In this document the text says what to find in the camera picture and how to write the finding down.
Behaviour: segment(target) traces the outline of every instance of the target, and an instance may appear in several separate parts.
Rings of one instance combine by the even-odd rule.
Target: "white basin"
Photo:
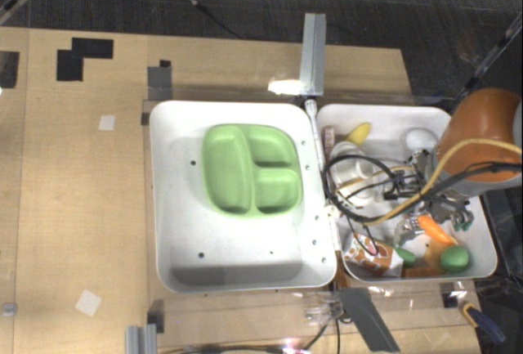
[[[288,213],[226,216],[203,188],[205,133],[220,124],[286,132],[297,151],[302,200]],[[150,116],[157,268],[180,293],[320,287],[336,258],[311,125],[294,105],[165,101]]]

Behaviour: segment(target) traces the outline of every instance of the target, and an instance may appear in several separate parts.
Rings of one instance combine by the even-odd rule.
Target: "green divided plate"
[[[203,138],[205,194],[219,212],[286,213],[302,201],[302,175],[287,133],[256,124],[222,124]]]

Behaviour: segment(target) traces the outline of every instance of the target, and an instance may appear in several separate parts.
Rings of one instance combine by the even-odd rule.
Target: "glass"
[[[13,350],[30,0],[0,0],[0,352]]]

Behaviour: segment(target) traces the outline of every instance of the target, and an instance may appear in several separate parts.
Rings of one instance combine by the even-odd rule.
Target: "green lime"
[[[468,266],[468,251],[459,245],[449,246],[441,253],[441,268],[447,272],[460,272]]]

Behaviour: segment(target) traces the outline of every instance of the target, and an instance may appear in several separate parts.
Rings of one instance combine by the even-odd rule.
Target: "white sticker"
[[[100,119],[99,130],[111,131],[114,130],[114,121],[116,117],[113,115],[102,115]]]
[[[100,306],[100,302],[100,297],[96,296],[89,290],[84,290],[82,292],[82,296],[80,296],[80,299],[76,303],[76,308],[86,315],[93,317],[96,313],[96,310]]]

